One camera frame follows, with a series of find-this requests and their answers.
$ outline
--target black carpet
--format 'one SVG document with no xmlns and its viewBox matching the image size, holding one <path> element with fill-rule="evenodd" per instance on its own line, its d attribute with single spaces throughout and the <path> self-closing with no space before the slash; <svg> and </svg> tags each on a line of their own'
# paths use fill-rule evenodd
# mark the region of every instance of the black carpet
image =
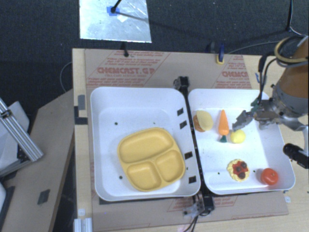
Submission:
<svg viewBox="0 0 309 232">
<path fill-rule="evenodd" d="M 290 0 L 147 0 L 152 43 L 128 43 L 132 50 L 204 52 L 211 42 L 225 52 L 294 33 L 286 32 Z M 308 34 L 309 0 L 295 0 L 292 25 Z M 28 114 L 63 93 L 62 67 L 71 49 L 118 49 L 121 42 L 79 38 L 79 0 L 0 0 L 0 97 L 20 101 Z M 260 55 L 274 45 L 238 54 Z M 72 87 L 71 69 L 63 72 Z"/>
</svg>

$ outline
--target yellow divided plate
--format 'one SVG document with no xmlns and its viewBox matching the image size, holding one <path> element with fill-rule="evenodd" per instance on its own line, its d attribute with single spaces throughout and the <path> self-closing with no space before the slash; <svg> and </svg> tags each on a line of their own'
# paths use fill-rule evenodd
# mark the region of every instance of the yellow divided plate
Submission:
<svg viewBox="0 0 309 232">
<path fill-rule="evenodd" d="M 133 187 L 153 191 L 179 180 L 185 170 L 173 137 L 162 128 L 141 130 L 122 139 L 118 158 Z"/>
</svg>

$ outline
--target red tomato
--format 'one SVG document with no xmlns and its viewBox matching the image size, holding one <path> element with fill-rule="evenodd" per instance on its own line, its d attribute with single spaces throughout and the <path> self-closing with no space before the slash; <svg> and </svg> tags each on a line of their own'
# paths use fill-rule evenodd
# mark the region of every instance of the red tomato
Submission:
<svg viewBox="0 0 309 232">
<path fill-rule="evenodd" d="M 261 174 L 261 181 L 268 185 L 274 185 L 278 182 L 279 176 L 278 173 L 271 169 L 265 168 Z"/>
</svg>

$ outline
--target silver metal sheet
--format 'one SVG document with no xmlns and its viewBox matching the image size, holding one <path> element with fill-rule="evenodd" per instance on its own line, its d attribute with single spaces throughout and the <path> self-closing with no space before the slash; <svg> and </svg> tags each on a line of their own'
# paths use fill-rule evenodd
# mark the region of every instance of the silver metal sheet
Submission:
<svg viewBox="0 0 309 232">
<path fill-rule="evenodd" d="M 80 0 L 81 39 L 151 43 L 146 0 Z"/>
</svg>

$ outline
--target toy carrot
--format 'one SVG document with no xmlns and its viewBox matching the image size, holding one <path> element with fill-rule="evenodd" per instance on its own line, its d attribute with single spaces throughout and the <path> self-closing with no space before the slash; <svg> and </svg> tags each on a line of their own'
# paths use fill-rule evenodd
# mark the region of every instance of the toy carrot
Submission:
<svg viewBox="0 0 309 232">
<path fill-rule="evenodd" d="M 221 111 L 220 122 L 219 122 L 219 134 L 222 136 L 220 139 L 221 143 L 226 143 L 226 136 L 229 134 L 228 121 L 226 117 L 225 110 Z"/>
</svg>

